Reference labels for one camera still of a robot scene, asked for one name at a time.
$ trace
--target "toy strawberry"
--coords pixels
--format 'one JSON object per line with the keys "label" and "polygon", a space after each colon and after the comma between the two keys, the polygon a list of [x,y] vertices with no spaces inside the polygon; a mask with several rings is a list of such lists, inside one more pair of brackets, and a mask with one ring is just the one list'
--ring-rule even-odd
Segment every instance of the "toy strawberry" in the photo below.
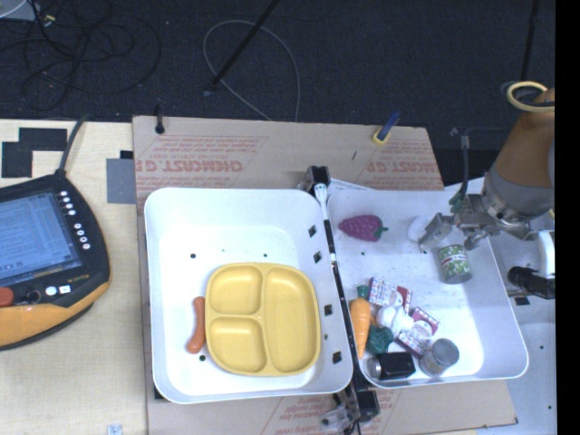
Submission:
{"label": "toy strawberry", "polygon": [[347,236],[368,242],[378,241],[381,238],[382,232],[389,230],[388,227],[382,225],[381,219],[373,214],[349,217],[343,220],[338,225],[338,228]]}

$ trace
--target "soup can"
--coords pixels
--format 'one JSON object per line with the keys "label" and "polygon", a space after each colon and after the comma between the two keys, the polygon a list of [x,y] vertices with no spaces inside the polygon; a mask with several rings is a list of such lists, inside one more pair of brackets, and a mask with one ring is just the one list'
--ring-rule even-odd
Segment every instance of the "soup can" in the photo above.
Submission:
{"label": "soup can", "polygon": [[459,360],[459,348],[447,338],[440,338],[419,359],[419,367],[427,375],[437,377]]}
{"label": "soup can", "polygon": [[460,284],[471,278],[471,269],[463,245],[445,246],[439,250],[438,257],[448,284]]}

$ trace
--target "cardboard sheet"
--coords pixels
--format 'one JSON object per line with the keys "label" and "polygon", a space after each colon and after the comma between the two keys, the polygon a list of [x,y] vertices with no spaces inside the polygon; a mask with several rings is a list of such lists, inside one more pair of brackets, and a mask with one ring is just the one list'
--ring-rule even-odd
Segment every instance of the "cardboard sheet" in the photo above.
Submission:
{"label": "cardboard sheet", "polygon": [[[164,118],[133,119],[146,391],[150,433],[282,435],[322,433],[331,395],[261,398],[192,405],[155,398],[150,361],[150,310],[143,204],[162,187],[291,189],[309,166],[372,189],[441,190],[437,162],[423,128],[395,127],[383,147],[378,125]],[[503,381],[439,384],[377,391],[381,414],[365,435],[405,435],[474,429],[516,422]]]}

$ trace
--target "snack package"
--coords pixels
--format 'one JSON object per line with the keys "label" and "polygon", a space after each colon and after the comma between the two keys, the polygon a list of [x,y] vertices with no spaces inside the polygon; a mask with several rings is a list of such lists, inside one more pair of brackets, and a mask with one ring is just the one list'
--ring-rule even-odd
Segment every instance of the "snack package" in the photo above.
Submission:
{"label": "snack package", "polygon": [[377,306],[402,307],[404,313],[408,314],[411,305],[411,290],[381,277],[371,277],[369,302]]}
{"label": "snack package", "polygon": [[421,358],[429,348],[433,335],[439,328],[439,321],[416,307],[411,314],[413,325],[402,330],[395,340],[407,348],[415,357]]}

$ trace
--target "black stand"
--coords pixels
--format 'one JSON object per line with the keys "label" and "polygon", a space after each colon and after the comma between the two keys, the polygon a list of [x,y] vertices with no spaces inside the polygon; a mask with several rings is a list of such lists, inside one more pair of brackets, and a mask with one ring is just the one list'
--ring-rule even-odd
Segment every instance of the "black stand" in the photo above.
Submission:
{"label": "black stand", "polygon": [[527,28],[526,50],[524,52],[524,62],[522,63],[522,71],[519,75],[520,81],[527,80],[527,65],[529,64],[529,55],[532,51],[532,42],[534,40],[534,31],[536,30],[537,13],[540,6],[540,0],[532,1],[532,11],[529,16],[529,27]]}
{"label": "black stand", "polygon": [[237,57],[246,49],[247,45],[250,43],[254,35],[256,35],[256,33],[259,31],[260,27],[262,27],[268,16],[272,14],[272,12],[275,10],[275,8],[281,1],[282,0],[272,0],[268,8],[262,13],[262,15],[256,21],[256,23],[247,33],[242,43],[232,53],[232,55],[229,57],[229,60],[226,61],[224,67],[221,68],[221,70],[216,74],[216,77],[214,77],[213,80],[209,83],[208,87],[204,91],[204,95],[208,96],[216,89],[216,87],[219,84],[219,81],[221,81],[222,77],[226,75],[229,68],[231,68],[232,65],[236,62]]}

